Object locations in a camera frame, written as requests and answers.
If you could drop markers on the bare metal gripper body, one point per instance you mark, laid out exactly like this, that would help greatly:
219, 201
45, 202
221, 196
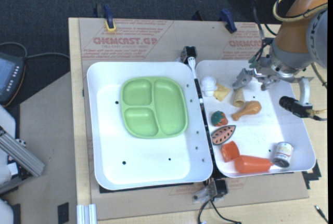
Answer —
273, 69

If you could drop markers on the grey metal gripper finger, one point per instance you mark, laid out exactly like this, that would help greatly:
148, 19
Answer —
241, 80
268, 82

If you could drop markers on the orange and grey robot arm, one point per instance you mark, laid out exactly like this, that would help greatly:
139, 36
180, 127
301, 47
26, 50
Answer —
299, 33

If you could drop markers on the tan ice cream cone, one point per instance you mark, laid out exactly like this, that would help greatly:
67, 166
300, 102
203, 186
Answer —
238, 98

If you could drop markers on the yellow cheese wedge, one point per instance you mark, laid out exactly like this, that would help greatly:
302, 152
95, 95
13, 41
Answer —
222, 92

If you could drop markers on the brown chicken drumstick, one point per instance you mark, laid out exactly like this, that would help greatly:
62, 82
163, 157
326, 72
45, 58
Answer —
248, 110

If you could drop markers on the red strawberry green top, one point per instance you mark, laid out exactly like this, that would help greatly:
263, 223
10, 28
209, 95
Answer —
219, 118

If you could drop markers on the thin black and white rod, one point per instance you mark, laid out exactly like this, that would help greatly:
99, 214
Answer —
201, 103

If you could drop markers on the white plastic tray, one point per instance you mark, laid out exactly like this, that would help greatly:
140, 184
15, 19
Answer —
260, 129
145, 160

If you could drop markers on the watermelon slice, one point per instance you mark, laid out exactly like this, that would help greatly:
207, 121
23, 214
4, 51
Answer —
222, 135

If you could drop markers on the orange cylinder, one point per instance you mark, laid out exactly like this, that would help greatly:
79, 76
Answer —
230, 151

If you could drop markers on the small white can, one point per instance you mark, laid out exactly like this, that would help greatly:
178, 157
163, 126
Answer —
282, 154

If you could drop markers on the orange carrot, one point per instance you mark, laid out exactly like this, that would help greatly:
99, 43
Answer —
252, 164

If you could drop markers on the green divided plate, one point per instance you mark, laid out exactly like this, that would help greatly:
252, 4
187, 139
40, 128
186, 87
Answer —
153, 107

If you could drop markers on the brown cardboard board red print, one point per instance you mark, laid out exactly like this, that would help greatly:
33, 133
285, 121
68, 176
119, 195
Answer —
145, 41

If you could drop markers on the black cylinder on white bracket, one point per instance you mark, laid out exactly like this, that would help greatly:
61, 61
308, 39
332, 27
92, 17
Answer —
296, 103

